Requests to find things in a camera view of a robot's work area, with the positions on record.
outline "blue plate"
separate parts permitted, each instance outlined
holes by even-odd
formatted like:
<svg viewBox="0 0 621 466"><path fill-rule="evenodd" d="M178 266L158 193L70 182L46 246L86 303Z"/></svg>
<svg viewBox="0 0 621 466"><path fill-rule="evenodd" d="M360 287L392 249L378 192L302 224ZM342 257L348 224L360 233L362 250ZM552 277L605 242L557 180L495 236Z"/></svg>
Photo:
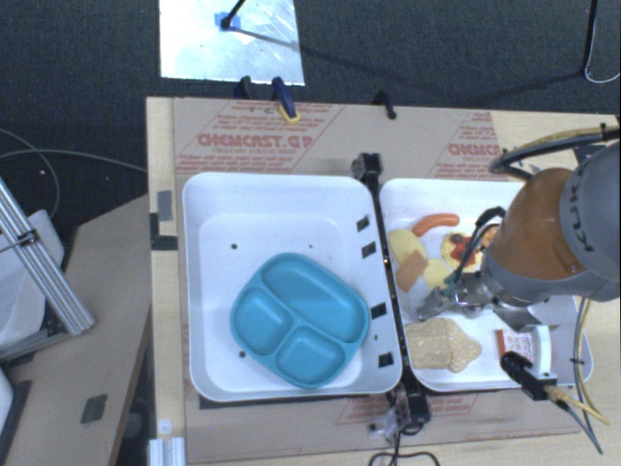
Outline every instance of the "blue plate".
<svg viewBox="0 0 621 466"><path fill-rule="evenodd" d="M333 380L368 329L369 310L362 297L330 271L295 253L263 264L231 311L238 344L303 388Z"/></svg>

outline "metal frame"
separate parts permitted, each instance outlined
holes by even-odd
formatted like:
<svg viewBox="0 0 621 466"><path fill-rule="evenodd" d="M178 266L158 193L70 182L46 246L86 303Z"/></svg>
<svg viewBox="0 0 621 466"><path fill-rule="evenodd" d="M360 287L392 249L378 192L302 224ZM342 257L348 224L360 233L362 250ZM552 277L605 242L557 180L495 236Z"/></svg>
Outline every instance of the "metal frame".
<svg viewBox="0 0 621 466"><path fill-rule="evenodd" d="M1 350L0 362L63 340L67 335L80 335L90 328L95 319L67 283L62 271L40 240L37 230L32 229L26 214L2 178L0 178L0 232L9 242L0 253L7 250L16 252L32 279L46 295L49 305L66 330L66 333L48 336L47 330L42 329L39 333Z"/></svg>

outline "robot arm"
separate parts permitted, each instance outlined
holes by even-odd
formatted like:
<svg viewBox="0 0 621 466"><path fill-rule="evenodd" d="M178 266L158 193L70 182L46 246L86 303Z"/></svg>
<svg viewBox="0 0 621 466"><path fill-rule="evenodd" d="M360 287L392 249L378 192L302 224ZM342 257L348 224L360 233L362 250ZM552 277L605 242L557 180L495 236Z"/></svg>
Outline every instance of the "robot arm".
<svg viewBox="0 0 621 466"><path fill-rule="evenodd" d="M459 307L475 315L491 304L513 329L537 320L527 308L552 295L619 296L619 144L573 172L537 173L511 203L484 251L480 272L436 289L421 319Z"/></svg>

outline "toy sausage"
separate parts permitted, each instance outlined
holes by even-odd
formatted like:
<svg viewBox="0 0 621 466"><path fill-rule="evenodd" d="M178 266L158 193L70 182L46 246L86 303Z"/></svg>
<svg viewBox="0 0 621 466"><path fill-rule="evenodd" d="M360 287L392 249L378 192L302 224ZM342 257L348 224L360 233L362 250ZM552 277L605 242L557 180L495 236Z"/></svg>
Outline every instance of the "toy sausage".
<svg viewBox="0 0 621 466"><path fill-rule="evenodd" d="M456 214L431 214L420 219L411 231L417 237L422 237L430 229L438 226L457 226L459 224L459 216Z"/></svg>

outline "black connector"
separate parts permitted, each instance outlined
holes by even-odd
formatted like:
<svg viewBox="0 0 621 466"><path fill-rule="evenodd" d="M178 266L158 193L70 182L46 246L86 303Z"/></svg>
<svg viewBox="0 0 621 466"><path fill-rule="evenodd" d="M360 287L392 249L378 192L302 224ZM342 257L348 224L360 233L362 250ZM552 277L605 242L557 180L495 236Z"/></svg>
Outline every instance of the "black connector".
<svg viewBox="0 0 621 466"><path fill-rule="evenodd" d="M538 375L533 370L533 363L517 352L507 352L501 358L501 367L522 386L522 390L533 400L547 400L544 387L556 385L557 379L548 374Z"/></svg>

